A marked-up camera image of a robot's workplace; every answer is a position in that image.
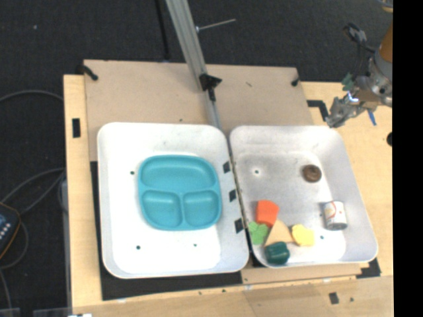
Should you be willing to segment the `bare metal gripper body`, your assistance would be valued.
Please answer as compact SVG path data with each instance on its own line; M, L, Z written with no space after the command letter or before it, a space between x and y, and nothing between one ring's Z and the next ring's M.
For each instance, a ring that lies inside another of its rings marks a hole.
M353 78L350 91L351 101L356 104L373 106L393 105L393 85L384 75L357 75Z

